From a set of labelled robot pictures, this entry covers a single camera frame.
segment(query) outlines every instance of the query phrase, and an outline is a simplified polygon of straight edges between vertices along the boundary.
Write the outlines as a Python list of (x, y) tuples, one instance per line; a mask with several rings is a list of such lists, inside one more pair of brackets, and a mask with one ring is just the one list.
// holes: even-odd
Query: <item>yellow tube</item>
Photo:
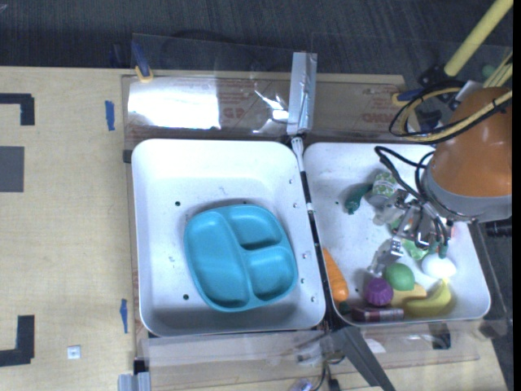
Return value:
[(479, 45), (483, 43), (513, 5), (514, 0), (496, 0), (490, 6), (479, 23), (472, 29), (472, 32), (445, 65), (444, 72), (449, 77), (455, 77), (460, 72), (469, 58), (477, 51)]

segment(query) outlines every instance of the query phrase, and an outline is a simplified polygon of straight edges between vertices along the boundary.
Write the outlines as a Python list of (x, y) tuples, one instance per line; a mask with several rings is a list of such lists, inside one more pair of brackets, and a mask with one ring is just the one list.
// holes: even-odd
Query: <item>turquoise divided dish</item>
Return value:
[(286, 232), (262, 207), (238, 204), (199, 213), (186, 225), (184, 245), (195, 286), (215, 310), (267, 305), (296, 285)]

